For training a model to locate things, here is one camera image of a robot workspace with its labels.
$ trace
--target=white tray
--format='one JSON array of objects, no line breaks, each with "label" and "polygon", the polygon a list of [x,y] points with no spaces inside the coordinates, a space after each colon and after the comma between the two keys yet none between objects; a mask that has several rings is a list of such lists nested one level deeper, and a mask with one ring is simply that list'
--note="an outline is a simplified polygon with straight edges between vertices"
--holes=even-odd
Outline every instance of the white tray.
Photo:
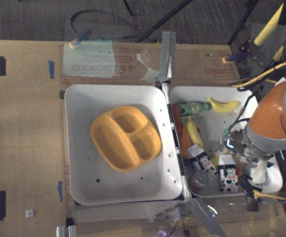
[{"label": "white tray", "polygon": [[[239,92],[231,87],[179,86],[170,93],[171,104],[207,101],[207,97],[220,102],[239,100],[240,106],[233,112],[221,114],[213,110],[196,116],[196,124],[201,130],[204,149],[209,152],[220,140],[223,131],[234,122],[250,91]],[[141,166],[126,173],[113,170],[99,154],[90,137],[91,122],[101,114],[122,105],[139,108],[157,128],[162,139],[160,154]],[[249,118],[258,103],[252,98],[242,118]],[[129,85],[73,85],[65,93],[68,129],[70,185],[75,201],[83,205],[172,200],[182,192],[182,180],[175,144],[170,127],[169,114],[164,94],[153,86]],[[244,128],[242,122],[233,129]],[[283,180],[275,158],[273,166],[267,169],[264,192],[277,192]],[[215,177],[203,188],[199,197],[242,196],[241,188],[236,193],[219,190],[219,180]]]},{"label": "white tray", "polygon": [[[240,110],[246,102],[248,96],[251,95],[250,91],[240,92],[232,87],[196,87],[196,86],[178,86],[173,88],[170,93],[171,104],[187,103],[193,101],[207,102],[207,98],[219,102],[231,102],[234,100],[240,101],[239,107],[230,113],[217,113],[213,110],[204,111],[196,115],[196,125],[201,131],[201,139],[204,144],[206,152],[213,150],[220,138],[223,131],[232,124],[237,118]],[[250,118],[257,108],[258,103],[255,98],[252,98],[246,110],[241,117]],[[240,130],[246,126],[245,122],[238,123],[232,130]],[[266,182],[262,184],[264,193],[278,192],[283,186],[283,179],[278,167],[275,157],[269,160],[274,165],[266,170]],[[255,172],[256,164],[249,164],[248,173],[251,175]],[[202,198],[215,198],[215,197],[231,197],[244,195],[242,188],[239,186],[240,191],[235,193],[224,193],[219,190],[219,177],[216,176],[211,182],[197,193],[197,196]]]},{"label": "white tray", "polygon": [[[136,170],[113,170],[90,137],[91,122],[122,105],[139,108],[158,130],[160,154]],[[65,93],[70,187],[83,205],[171,200],[182,192],[182,180],[169,114],[162,91],[152,86],[73,85]]]}]

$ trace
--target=blue tape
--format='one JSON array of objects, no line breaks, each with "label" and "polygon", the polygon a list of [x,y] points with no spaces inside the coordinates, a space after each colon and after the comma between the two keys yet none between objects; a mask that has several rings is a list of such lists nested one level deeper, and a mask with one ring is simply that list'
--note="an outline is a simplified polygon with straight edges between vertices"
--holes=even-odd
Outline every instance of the blue tape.
[{"label": "blue tape", "polygon": [[59,198],[60,198],[61,202],[63,201],[63,186],[62,186],[62,183],[63,182],[59,181],[58,182],[58,186],[57,186],[57,190],[58,190]]},{"label": "blue tape", "polygon": [[51,79],[55,78],[55,63],[53,61],[48,61],[49,75]]}]

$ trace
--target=small milk carton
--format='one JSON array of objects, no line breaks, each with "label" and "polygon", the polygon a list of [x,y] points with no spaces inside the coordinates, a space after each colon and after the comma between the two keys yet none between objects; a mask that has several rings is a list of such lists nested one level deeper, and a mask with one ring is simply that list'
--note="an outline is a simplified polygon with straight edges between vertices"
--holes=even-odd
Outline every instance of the small milk carton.
[{"label": "small milk carton", "polygon": [[220,155],[218,161],[218,174],[220,177],[221,192],[238,191],[236,163],[231,155]]},{"label": "small milk carton", "polygon": [[197,144],[194,144],[188,148],[188,157],[195,169],[205,170],[210,174],[211,179],[217,176],[217,171],[210,161],[207,153]]}]

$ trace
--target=toy banana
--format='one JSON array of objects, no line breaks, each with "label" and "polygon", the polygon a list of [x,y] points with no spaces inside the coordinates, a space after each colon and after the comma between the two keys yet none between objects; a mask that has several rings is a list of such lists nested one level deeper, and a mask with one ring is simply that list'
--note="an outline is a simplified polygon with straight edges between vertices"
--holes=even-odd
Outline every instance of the toy banana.
[{"label": "toy banana", "polygon": [[210,97],[207,100],[212,105],[212,109],[214,111],[218,112],[218,113],[231,112],[231,111],[235,110],[238,107],[238,105],[240,104],[239,101],[232,101],[232,102],[229,102],[229,103],[220,103],[220,102],[214,101]]},{"label": "toy banana", "polygon": [[191,120],[191,116],[188,116],[188,121],[186,125],[192,144],[197,144],[200,148],[203,149],[203,141],[198,133],[196,124],[194,124],[194,122]]}]

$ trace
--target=orange divided plate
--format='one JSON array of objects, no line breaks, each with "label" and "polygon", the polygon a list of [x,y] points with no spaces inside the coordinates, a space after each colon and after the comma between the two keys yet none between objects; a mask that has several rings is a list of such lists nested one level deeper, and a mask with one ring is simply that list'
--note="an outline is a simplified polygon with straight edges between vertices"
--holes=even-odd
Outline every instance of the orange divided plate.
[{"label": "orange divided plate", "polygon": [[140,167],[162,149],[161,138],[153,124],[133,106],[121,106],[96,118],[90,135],[103,158],[120,172]]}]

